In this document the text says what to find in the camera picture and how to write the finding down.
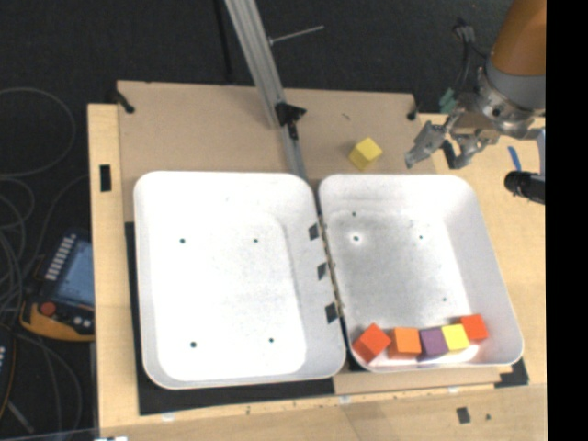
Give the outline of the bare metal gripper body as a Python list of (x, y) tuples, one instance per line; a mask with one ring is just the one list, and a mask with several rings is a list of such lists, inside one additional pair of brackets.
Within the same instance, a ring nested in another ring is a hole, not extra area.
[(448, 116), (447, 132), (462, 144), (492, 144), (501, 136), (534, 140), (541, 132), (535, 122), (545, 111), (544, 74), (513, 75), (480, 69), (474, 91), (460, 95)]

